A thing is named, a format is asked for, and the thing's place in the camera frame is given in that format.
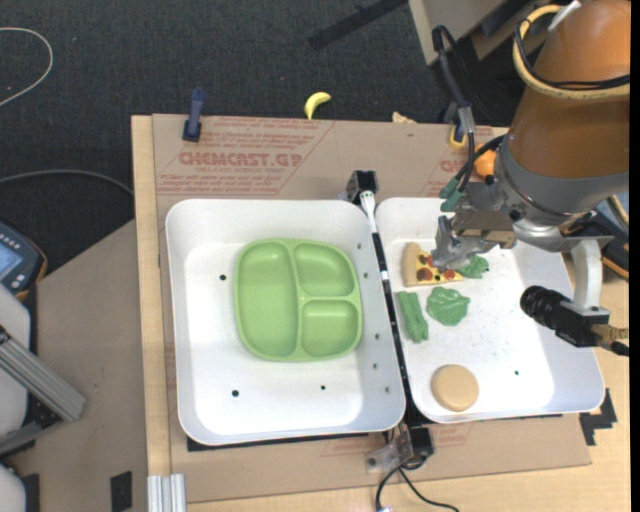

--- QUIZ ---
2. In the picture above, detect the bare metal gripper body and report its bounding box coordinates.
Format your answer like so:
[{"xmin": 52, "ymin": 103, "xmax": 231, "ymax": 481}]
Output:
[{"xmin": 451, "ymin": 180, "xmax": 600, "ymax": 254}]

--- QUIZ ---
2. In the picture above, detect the small green leafy vegetable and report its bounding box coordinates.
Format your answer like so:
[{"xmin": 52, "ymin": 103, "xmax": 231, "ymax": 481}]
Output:
[{"xmin": 457, "ymin": 253, "xmax": 491, "ymax": 280}]

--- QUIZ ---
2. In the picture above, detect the toy pizza slice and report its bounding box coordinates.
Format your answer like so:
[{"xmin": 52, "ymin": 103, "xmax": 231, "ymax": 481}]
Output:
[{"xmin": 402, "ymin": 241, "xmax": 466, "ymax": 288}]

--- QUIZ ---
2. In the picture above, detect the orange round toy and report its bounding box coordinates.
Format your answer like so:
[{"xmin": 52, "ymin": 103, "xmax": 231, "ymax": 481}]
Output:
[{"xmin": 473, "ymin": 143, "xmax": 499, "ymax": 182}]

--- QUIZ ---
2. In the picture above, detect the green lettuce leaf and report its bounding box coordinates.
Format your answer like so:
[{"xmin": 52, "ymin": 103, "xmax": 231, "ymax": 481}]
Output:
[{"xmin": 426, "ymin": 285, "xmax": 472, "ymax": 328}]

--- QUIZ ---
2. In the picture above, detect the thin black and white rod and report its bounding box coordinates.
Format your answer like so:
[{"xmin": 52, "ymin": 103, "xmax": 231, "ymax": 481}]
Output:
[{"xmin": 359, "ymin": 192, "xmax": 417, "ymax": 427}]

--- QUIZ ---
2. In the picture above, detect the white plastic tray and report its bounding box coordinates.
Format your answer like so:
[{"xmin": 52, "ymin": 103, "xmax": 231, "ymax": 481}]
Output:
[
  {"xmin": 373, "ymin": 196, "xmax": 607, "ymax": 425},
  {"xmin": 164, "ymin": 198, "xmax": 407, "ymax": 446}
]

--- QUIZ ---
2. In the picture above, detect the round tan biscuit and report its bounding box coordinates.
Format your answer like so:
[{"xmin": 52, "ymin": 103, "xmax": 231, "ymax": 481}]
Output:
[{"xmin": 430, "ymin": 363, "xmax": 481, "ymax": 413}]

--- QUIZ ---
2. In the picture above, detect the brown cardboard board red print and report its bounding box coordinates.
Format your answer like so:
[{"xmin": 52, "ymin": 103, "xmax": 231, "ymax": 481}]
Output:
[{"xmin": 151, "ymin": 113, "xmax": 607, "ymax": 504}]

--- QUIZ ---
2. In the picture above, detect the green divided plate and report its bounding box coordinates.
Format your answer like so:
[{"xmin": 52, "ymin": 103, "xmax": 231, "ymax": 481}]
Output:
[{"xmin": 233, "ymin": 238, "xmax": 364, "ymax": 363}]

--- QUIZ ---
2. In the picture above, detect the yellow banana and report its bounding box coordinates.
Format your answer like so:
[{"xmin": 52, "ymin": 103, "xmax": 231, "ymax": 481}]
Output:
[{"xmin": 304, "ymin": 91, "xmax": 333, "ymax": 121}]

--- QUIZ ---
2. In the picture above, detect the black block with thin wires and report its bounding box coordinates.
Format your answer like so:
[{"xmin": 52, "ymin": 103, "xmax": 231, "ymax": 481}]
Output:
[
  {"xmin": 364, "ymin": 424, "xmax": 434, "ymax": 474},
  {"xmin": 343, "ymin": 169, "xmax": 379, "ymax": 204}
]

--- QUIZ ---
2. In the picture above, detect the black cylinder on white bracket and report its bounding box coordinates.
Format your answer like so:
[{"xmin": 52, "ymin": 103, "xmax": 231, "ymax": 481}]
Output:
[{"xmin": 519, "ymin": 238, "xmax": 612, "ymax": 349}]

